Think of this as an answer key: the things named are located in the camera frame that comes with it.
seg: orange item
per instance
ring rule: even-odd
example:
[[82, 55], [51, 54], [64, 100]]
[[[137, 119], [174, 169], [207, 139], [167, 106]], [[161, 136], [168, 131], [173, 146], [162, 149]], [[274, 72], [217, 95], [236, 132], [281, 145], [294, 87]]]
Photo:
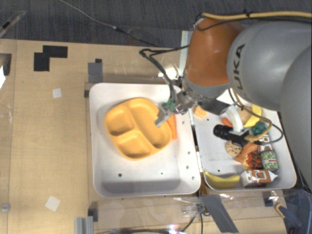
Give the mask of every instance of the orange item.
[[[198, 26], [206, 28], [223, 22], [204, 19]], [[195, 85], [217, 86], [229, 83], [226, 61], [231, 44], [244, 29], [239, 22], [228, 22], [209, 30], [194, 30], [185, 64], [185, 75]]]
[[253, 143], [247, 143], [246, 145], [243, 146], [242, 152], [240, 155], [236, 158], [237, 162], [243, 162], [244, 158], [247, 154], [253, 153], [258, 149], [258, 145], [253, 144]]
[[200, 106], [195, 106], [193, 107], [193, 113], [203, 119], [206, 116], [207, 111], [203, 110]]
[[139, 160], [164, 149], [172, 140], [167, 122], [157, 127], [159, 109], [148, 99], [134, 98], [107, 112], [104, 126], [113, 144], [125, 158]]
[[230, 120], [226, 117], [222, 118], [221, 120], [222, 124], [228, 127], [233, 127], [233, 124], [230, 122]]
[[172, 139], [176, 140], [176, 117], [175, 115], [171, 115], [168, 118], [167, 122], [172, 132]]

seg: orange carrot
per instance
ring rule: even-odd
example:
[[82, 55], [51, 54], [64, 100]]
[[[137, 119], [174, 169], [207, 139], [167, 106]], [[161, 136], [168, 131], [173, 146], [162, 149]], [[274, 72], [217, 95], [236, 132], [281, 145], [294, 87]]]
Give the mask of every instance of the orange carrot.
[[176, 118], [175, 115], [171, 115], [167, 120], [172, 132], [172, 139], [176, 140]]
[[228, 127], [233, 127], [233, 124], [230, 122], [230, 120], [228, 118], [222, 118], [222, 124]]

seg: wooden surface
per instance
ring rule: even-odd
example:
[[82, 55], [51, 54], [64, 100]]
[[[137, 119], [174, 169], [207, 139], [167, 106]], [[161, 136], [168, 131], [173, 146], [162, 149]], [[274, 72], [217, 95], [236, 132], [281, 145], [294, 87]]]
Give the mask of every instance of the wooden surface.
[[[17, 41], [0, 41], [0, 53], [12, 54], [10, 75], [0, 89], [0, 203], [9, 202], [9, 173]], [[0, 211], [0, 233], [7, 233], [8, 212]]]
[[[84, 98], [88, 63], [102, 59], [103, 71], [111, 76], [133, 78], [146, 70], [144, 75], [156, 78], [158, 71], [138, 55], [141, 48], [21, 40], [16, 44], [8, 233], [74, 233], [75, 218], [86, 217], [89, 205], [98, 207], [97, 230], [187, 223], [189, 218], [182, 214], [185, 202], [172, 197], [104, 199], [88, 182], [92, 179]], [[68, 46], [68, 58], [51, 58], [50, 72], [34, 72], [34, 53], [42, 52], [43, 45]], [[170, 66], [178, 57], [172, 53], [161, 61]], [[61, 98], [53, 98], [56, 88], [61, 89]], [[51, 195], [60, 200], [55, 212], [45, 207]], [[236, 197], [241, 201], [228, 207], [241, 233], [285, 232], [282, 218], [272, 207], [264, 207], [261, 193], [247, 195], [258, 198], [250, 203], [244, 195]], [[188, 233], [199, 233], [198, 221]], [[211, 217], [204, 221], [204, 233], [219, 233]]]

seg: yellow compartment tray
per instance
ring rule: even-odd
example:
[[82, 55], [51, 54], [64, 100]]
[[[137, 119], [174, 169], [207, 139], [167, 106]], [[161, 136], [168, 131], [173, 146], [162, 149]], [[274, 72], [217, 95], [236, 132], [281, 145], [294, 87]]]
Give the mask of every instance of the yellow compartment tray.
[[167, 122], [155, 125], [157, 114], [158, 108], [145, 98], [127, 100], [107, 112], [104, 126], [121, 155], [139, 160], [169, 145], [171, 129]]

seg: yellow object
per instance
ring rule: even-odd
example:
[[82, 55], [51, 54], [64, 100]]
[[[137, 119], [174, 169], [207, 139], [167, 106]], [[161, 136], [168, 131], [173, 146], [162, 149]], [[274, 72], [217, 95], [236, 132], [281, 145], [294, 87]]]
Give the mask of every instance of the yellow object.
[[193, 107], [193, 113], [203, 119], [206, 116], [207, 111], [203, 110], [200, 106], [195, 106]]
[[233, 188], [238, 181], [240, 180], [239, 175], [233, 175], [227, 178], [219, 177], [212, 175], [209, 172], [205, 171], [205, 175], [208, 177], [210, 183], [216, 188], [228, 189]]
[[237, 14], [237, 15], [215, 15], [210, 13], [202, 13], [203, 17], [212, 18], [217, 20], [240, 20], [248, 18], [269, 18], [269, 17], [303, 17], [312, 18], [312, 14], [301, 11], [272, 11], [272, 12], [260, 12], [260, 13], [249, 13]]
[[148, 99], [134, 98], [107, 112], [104, 126], [125, 158], [139, 160], [164, 149], [172, 139], [167, 122], [157, 127], [158, 108]]
[[[254, 114], [261, 116], [262, 114], [262, 110], [261, 107], [257, 106], [257, 105], [252, 105], [252, 111]], [[246, 124], [244, 125], [244, 127], [253, 127], [255, 126], [258, 121], [260, 120], [259, 117], [256, 117], [254, 115], [252, 115], [249, 120], [246, 122]]]
[[257, 136], [247, 135], [244, 139], [247, 140], [247, 141], [249, 141], [249, 142], [255, 142], [255, 141], [258, 141], [258, 140], [262, 139], [262, 137], [263, 137], [264, 135], [268, 134], [269, 130], [271, 129], [271, 127], [272, 127], [272, 121], [270, 121], [268, 118], [265, 118], [265, 117], [263, 117], [263, 116], [257, 115], [257, 114], [255, 114], [254, 112], [252, 112], [252, 111], [248, 110], [247, 108], [245, 108], [244, 104], [240, 101], [240, 99], [239, 99], [237, 93], [236, 93], [234, 90], [233, 90], [233, 93], [234, 93], [235, 98], [237, 99], [238, 104], [239, 104], [240, 106], [244, 107], [244, 109], [245, 109], [248, 113], [250, 113], [251, 115], [253, 115], [253, 116], [259, 118], [260, 120], [262, 120], [262, 121], [264, 121], [264, 122], [266, 122], [266, 123], [269, 124], [269, 126], [267, 127], [267, 129], [266, 129], [263, 133], [261, 133], [261, 134], [259, 134], [259, 135], [257, 135]]

